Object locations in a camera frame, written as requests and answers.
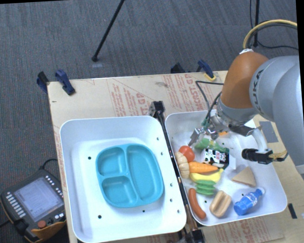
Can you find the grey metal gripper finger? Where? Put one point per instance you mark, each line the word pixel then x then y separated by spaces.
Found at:
pixel 195 136
pixel 212 135

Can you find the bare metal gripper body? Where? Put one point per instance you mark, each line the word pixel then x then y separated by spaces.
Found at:
pixel 217 124

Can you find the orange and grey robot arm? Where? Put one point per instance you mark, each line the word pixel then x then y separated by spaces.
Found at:
pixel 274 89

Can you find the red tomato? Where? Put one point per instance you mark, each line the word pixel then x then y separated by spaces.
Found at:
pixel 187 152

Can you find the black and white carton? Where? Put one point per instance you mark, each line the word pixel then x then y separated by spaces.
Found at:
pixel 216 157

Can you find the orange carrot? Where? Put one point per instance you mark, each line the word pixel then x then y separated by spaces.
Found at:
pixel 200 167

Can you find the beige ridged toy bread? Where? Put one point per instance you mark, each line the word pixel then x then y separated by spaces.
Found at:
pixel 183 166

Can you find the yellow banana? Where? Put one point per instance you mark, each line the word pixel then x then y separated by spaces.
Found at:
pixel 206 177

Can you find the green ridged toy vegetable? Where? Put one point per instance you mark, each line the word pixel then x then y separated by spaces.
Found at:
pixel 205 188

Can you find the tan triangular bread slice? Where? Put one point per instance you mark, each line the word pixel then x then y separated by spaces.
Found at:
pixel 245 178

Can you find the blue divided plate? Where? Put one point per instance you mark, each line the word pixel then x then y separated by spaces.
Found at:
pixel 142 171

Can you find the red sausage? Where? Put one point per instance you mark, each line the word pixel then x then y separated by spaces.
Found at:
pixel 196 204

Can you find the tan hot dog bun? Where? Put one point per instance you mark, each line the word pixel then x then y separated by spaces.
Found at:
pixel 220 204

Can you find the blue plastic bottle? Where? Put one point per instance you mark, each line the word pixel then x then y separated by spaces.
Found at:
pixel 247 202

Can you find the white plastic tray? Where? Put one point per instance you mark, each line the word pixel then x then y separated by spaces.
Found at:
pixel 81 188
pixel 266 193

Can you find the brown cardboard board, red print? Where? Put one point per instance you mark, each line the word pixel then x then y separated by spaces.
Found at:
pixel 101 101

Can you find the black tripod leg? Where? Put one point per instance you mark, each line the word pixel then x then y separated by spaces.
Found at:
pixel 108 30
pixel 256 12

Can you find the black cylinder on white bracket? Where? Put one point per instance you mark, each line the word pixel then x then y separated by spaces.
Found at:
pixel 257 155

